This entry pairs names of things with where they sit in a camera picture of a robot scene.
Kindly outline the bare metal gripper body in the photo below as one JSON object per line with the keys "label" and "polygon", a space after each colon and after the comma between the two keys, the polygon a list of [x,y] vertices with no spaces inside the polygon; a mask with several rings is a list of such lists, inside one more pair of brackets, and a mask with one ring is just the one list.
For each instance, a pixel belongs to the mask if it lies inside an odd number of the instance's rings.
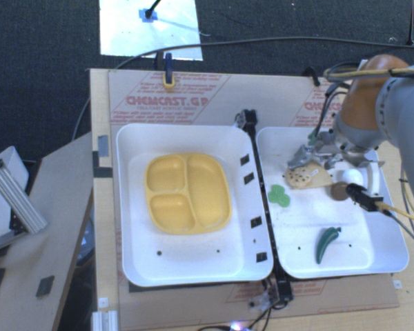
{"label": "bare metal gripper body", "polygon": [[332,154],[341,154],[353,166],[365,162],[366,148],[357,145],[341,132],[312,132],[313,158],[324,163]]}

